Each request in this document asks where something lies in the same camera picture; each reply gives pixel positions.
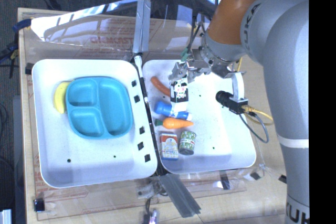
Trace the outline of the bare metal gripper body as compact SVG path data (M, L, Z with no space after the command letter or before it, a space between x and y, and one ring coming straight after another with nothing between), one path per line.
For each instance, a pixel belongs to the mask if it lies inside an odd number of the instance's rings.
M211 67L209 63L203 59L203 47L197 49L183 50L183 61L185 62L186 68L188 69L199 69L203 71L203 74L210 74Z

